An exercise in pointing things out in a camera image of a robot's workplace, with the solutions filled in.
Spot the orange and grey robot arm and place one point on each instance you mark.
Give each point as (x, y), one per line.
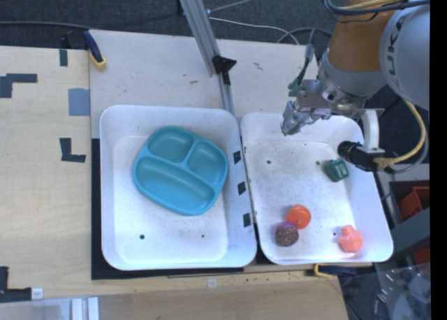
(356, 46)

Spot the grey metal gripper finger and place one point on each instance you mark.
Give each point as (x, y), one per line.
(286, 119)
(297, 123)

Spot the black cylinder on white bracket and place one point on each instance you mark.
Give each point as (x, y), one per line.
(358, 156)

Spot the green toy pepper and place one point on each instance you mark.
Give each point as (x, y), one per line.
(337, 170)

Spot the pink toy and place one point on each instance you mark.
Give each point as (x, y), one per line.
(350, 240)

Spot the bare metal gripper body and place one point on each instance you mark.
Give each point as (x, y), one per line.
(316, 98)

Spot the white plastic tray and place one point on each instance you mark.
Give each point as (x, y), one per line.
(167, 238)
(297, 179)

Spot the blue divided plate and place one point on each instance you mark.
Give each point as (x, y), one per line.
(174, 179)

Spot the orange round toy fruit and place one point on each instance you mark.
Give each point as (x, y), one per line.
(299, 216)

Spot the brown sprinkled doughnut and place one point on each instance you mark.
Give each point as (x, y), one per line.
(286, 235)

